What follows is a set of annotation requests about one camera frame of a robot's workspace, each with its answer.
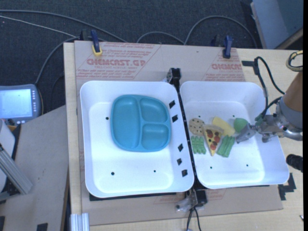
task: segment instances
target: pizza slice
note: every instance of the pizza slice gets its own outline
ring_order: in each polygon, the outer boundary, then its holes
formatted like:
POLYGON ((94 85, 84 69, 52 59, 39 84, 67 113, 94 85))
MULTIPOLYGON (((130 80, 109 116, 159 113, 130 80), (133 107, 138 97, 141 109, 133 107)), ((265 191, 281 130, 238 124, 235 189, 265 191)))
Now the pizza slice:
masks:
POLYGON ((202 126, 202 130, 211 156, 214 156, 221 143, 223 129, 215 125, 205 124, 202 126))

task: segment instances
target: blue clamp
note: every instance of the blue clamp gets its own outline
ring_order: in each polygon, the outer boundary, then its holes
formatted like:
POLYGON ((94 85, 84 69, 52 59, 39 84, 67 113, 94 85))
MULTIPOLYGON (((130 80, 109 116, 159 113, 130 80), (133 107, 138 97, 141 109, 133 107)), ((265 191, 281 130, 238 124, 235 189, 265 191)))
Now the blue clamp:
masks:
POLYGON ((97 33, 95 30, 91 30, 91 37, 93 40, 92 50, 95 56, 101 56, 103 51, 100 47, 100 43, 98 41, 97 33))
POLYGON ((232 44, 232 37, 227 35, 225 37, 225 40, 224 40, 224 44, 225 44, 225 49, 222 51, 222 56, 223 58, 230 58, 231 55, 230 55, 230 51, 231 51, 231 44, 232 44))

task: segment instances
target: table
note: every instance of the table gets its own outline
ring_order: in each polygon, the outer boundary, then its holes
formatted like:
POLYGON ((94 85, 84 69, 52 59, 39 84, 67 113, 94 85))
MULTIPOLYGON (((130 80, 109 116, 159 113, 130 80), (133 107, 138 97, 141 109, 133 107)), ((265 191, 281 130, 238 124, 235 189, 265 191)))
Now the table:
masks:
MULTIPOLYGON (((253 50, 237 49, 241 60, 252 61, 257 56, 263 57, 272 72, 273 78, 282 90, 286 90, 296 73, 285 67, 285 61, 294 51, 286 50, 253 50)), ((65 91, 66 111, 68 129, 68 150, 69 150, 69 175, 70 175, 70 199, 71 213, 81 215, 83 213, 81 202, 80 168, 78 151, 78 125, 77 125, 77 91, 75 74, 75 52, 74 43, 64 44, 64 68, 65 68, 65 91)), ((245 80, 260 85, 253 69, 243 67, 245 80)), ((280 93, 272 86, 265 67, 260 64, 260 72, 267 84, 270 100, 280 96, 280 93)), ((287 138, 280 139, 285 155, 303 153, 302 141, 293 141, 287 138)), ((283 209, 277 211, 229 214, 219 216, 200 217, 202 230, 303 230, 303 173, 290 167, 297 189, 295 192, 287 193, 286 201, 283 201, 283 209)), ((175 218, 156 221, 128 222, 121 224, 108 224, 91 226, 92 231, 119 231, 119 230, 184 230, 187 218, 175 218)), ((196 217, 193 216, 190 222, 190 229, 198 230, 196 217)))

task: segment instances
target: white tray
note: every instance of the white tray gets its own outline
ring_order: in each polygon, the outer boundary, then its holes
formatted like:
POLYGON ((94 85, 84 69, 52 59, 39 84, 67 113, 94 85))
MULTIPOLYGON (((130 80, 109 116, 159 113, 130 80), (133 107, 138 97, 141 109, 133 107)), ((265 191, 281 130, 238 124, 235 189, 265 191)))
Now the white tray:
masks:
POLYGON ((165 82, 89 81, 80 89, 84 136, 85 181, 99 198, 175 193, 189 190, 194 182, 179 99, 165 82), (112 140, 110 115, 113 101, 125 94, 162 101, 169 110, 170 143, 158 152, 130 152, 112 140))
MULTIPOLYGON (((211 124, 219 116, 232 126, 237 117, 254 124, 265 107, 262 89, 249 82, 187 81, 180 93, 187 121, 199 118, 211 124)), ((285 183, 289 169, 278 137, 267 143, 261 138, 256 134, 235 143, 228 158, 209 151, 194 154, 200 183, 210 189, 285 183)))

